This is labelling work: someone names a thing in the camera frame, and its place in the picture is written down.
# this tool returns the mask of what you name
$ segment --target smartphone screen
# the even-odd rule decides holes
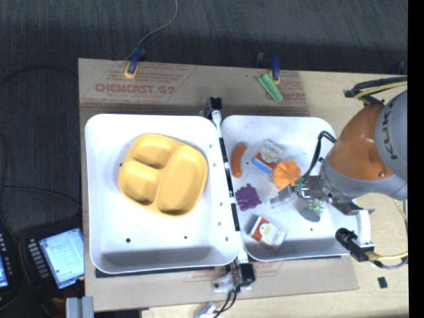
[[[84,275],[84,245],[80,229],[44,238],[39,243],[60,289],[75,284]]]
[[[0,257],[0,288],[4,288],[8,285],[9,283],[7,282],[5,267]]]

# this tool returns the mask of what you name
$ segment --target table surface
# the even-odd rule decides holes
[[[221,74],[225,68],[204,67],[203,71],[209,72],[212,80],[220,81],[224,85],[234,85],[241,93],[246,93],[248,88],[244,83],[228,80],[228,75]],[[252,73],[259,74],[263,70],[240,69],[245,76]],[[302,90],[306,96],[306,103],[312,117],[326,120],[339,135],[343,127],[362,108],[362,103],[355,99],[344,97],[343,90],[350,89],[354,84],[387,76],[376,74],[350,74],[329,72],[297,72],[301,82]],[[201,87],[206,93],[211,91],[210,83],[196,77],[196,71],[190,79],[195,85]],[[399,94],[405,88],[399,87],[385,91],[377,95],[380,99],[389,101],[393,96]],[[81,112],[81,138],[83,138],[83,124],[98,111],[83,110]],[[392,255],[407,250],[407,235],[401,215],[396,209],[392,199],[378,194],[368,194],[357,199],[358,205],[365,208],[373,208],[371,214],[371,237],[376,245],[376,252],[381,255]],[[88,204],[87,190],[83,186],[83,208],[85,241],[88,233]],[[86,249],[86,269],[90,263]],[[263,298],[240,299],[235,302],[230,310],[221,317],[407,317],[409,316],[409,280],[408,265],[395,270],[384,270],[369,262],[359,263],[352,261],[354,273],[356,274],[358,289],[349,291],[330,291],[324,293],[310,293],[299,295],[271,296]],[[381,288],[378,278],[385,278],[387,287]],[[96,303],[96,293],[104,293],[99,288],[104,282],[96,283],[97,279],[86,275],[86,284],[89,293]],[[110,279],[110,307],[117,309],[138,308],[138,303],[121,305],[125,293],[115,293],[117,284],[125,284],[125,277]],[[217,301],[218,307],[223,303]],[[193,317],[202,304],[192,303],[184,305],[149,307],[142,312],[143,317]]]

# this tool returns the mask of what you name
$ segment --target yellow plate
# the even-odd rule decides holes
[[[207,178],[206,158],[196,148],[162,134],[139,136],[118,175],[121,193],[145,209],[181,216],[193,210]]]

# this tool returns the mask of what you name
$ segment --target black device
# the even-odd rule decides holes
[[[21,267],[15,242],[0,221],[0,309],[8,306],[21,288]]]
[[[27,233],[19,243],[26,278],[51,317],[64,317],[66,298],[83,296],[81,218]]]

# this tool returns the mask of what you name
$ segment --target black fabric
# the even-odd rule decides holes
[[[250,67],[263,53],[267,67],[276,52],[284,70],[384,74],[394,65],[407,72],[408,0],[178,5],[174,22],[146,39],[146,61]],[[125,59],[174,8],[172,0],[0,0],[0,135],[7,153],[0,210],[17,239],[80,210],[78,58]],[[0,317],[45,317],[25,279]]]

